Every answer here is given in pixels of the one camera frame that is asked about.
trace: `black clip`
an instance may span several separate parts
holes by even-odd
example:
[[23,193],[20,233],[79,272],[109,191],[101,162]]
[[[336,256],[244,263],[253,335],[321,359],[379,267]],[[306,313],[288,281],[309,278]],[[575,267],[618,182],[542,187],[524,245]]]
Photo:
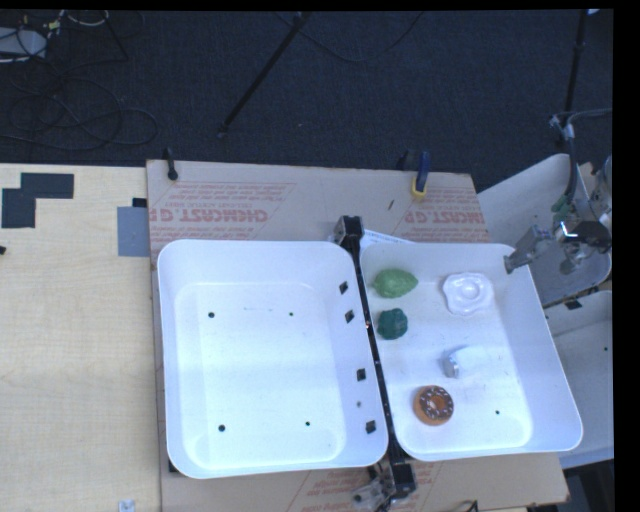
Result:
[[178,179],[178,171],[176,171],[176,164],[173,160],[173,151],[171,148],[167,147],[162,154],[162,159],[166,160],[169,164],[169,172],[167,176],[171,181],[176,181]]

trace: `toy donut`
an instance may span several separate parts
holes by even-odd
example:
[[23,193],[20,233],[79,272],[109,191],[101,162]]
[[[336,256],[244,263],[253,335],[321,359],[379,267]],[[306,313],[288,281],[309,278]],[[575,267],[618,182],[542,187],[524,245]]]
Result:
[[453,398],[440,386],[425,386],[416,393],[413,410],[427,425],[442,425],[453,415]]

